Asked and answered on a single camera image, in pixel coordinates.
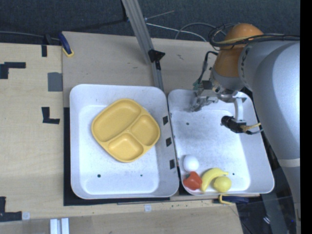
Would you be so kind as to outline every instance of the blue clamp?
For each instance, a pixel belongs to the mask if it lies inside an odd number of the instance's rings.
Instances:
[[[67,57],[72,57],[74,55],[73,50],[70,48],[68,41],[62,33],[58,34],[58,38],[63,46],[63,52]]]

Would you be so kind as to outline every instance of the wooden table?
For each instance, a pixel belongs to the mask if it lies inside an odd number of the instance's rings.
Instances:
[[[213,204],[207,198],[177,194],[170,201],[149,202],[150,212],[145,212],[147,203],[63,205],[63,108],[69,106],[70,89],[82,83],[153,85],[136,38],[64,35],[75,52],[72,58],[60,46],[47,46],[43,57],[40,45],[0,44],[0,64],[26,63],[25,69],[9,68],[8,79],[0,79],[0,196],[6,197],[6,212],[28,212],[32,221],[43,219],[42,225],[51,218],[70,217],[76,234],[104,233],[104,223],[107,233],[241,234],[236,206]],[[161,60],[165,93],[192,89],[212,47],[197,41],[152,41],[156,50],[166,53]],[[51,73],[63,75],[63,91],[49,90]],[[59,124],[43,123],[42,107],[49,107],[50,118],[60,119]],[[22,233],[34,224],[1,223],[0,233]]]

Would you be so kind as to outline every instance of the dark gray carpet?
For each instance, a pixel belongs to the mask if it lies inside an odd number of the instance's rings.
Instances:
[[[220,26],[247,22],[265,33],[300,34],[300,0],[139,0],[148,23],[180,29],[193,22]],[[120,0],[0,0],[0,31],[57,36],[60,31],[134,35],[122,19]],[[172,39],[176,32],[148,26],[151,37]],[[205,26],[187,28],[207,38]],[[179,39],[201,40],[187,34]],[[0,42],[38,43],[34,37],[0,34]]]

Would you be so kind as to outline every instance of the white tray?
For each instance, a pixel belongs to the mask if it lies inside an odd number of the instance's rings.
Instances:
[[[274,178],[261,134],[236,134],[221,126],[221,118],[234,116],[233,103],[219,101],[191,112],[195,93],[192,90],[173,90],[168,96],[171,125],[181,178],[183,158],[194,155],[199,160],[200,176],[213,167],[229,172],[232,187],[227,194],[263,194],[274,188]],[[248,125],[257,123],[251,99],[239,92],[237,97],[247,98],[243,103],[243,118]],[[206,192],[185,189],[193,195],[219,194],[211,186]]]
[[[160,127],[156,145],[130,163],[111,157],[91,132],[94,117],[121,98],[135,100]],[[77,196],[84,199],[170,197],[177,192],[179,179],[168,105],[160,89],[78,85],[70,93],[70,127],[71,186]]]

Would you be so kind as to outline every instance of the white egg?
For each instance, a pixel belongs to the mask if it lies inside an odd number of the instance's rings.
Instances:
[[[186,155],[183,160],[183,168],[187,172],[196,171],[199,168],[198,159],[193,155]]]

